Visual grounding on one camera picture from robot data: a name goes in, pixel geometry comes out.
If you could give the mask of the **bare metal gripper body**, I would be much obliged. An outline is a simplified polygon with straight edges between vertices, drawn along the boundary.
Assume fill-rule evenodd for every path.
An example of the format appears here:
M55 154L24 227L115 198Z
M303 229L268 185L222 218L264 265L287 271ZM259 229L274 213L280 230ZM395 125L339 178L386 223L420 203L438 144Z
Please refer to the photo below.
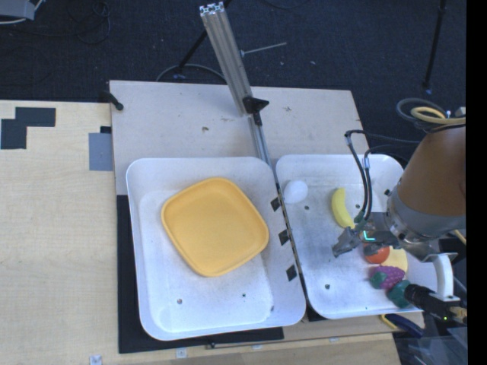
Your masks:
M399 215L372 212L364 223L360 237L363 243L398 249L410 244L406 237L408 234L409 228Z

